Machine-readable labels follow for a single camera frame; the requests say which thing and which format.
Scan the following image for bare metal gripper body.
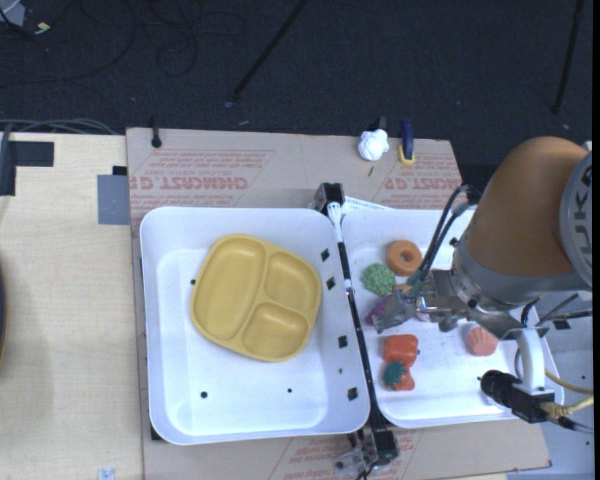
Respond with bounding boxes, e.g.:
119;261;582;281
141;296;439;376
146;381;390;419
413;267;482;327

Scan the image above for purple grapes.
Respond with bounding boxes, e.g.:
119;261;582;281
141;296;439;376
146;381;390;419
364;294;394;326

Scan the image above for orange bell pepper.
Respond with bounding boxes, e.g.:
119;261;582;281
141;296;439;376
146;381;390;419
383;333;421;367

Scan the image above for pink ridged toy food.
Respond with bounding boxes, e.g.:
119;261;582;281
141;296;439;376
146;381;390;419
466;324;500;357

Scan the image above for green grapes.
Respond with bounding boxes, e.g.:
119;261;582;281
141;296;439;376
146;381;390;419
360;262;398;297

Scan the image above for thin black and white rod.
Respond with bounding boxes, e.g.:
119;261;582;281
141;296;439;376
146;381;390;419
328;201;389;434

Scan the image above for orange doughnut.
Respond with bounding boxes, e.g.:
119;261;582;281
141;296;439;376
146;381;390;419
385;239;425;277

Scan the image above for red strawberry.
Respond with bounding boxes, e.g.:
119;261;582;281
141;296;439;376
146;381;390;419
381;360;417;392

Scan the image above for white plastic tray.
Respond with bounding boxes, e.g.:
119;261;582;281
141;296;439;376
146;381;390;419
139;205;372;446
341;202;566;430

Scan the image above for yellow divided plate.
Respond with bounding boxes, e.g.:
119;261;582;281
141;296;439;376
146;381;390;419
189;233;324;364

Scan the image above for white crumpled lump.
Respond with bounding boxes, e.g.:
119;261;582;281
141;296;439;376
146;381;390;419
356;128;391;162

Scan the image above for brown cardboard board red print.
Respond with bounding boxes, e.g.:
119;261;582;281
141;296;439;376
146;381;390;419
124;126;554;480

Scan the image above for black cylinder on white bracket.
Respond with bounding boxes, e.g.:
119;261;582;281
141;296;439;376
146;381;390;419
477;327;557;425

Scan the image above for black block with thin wires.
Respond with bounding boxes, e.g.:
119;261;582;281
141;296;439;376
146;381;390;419
369;426;401;465
311;181;346;214

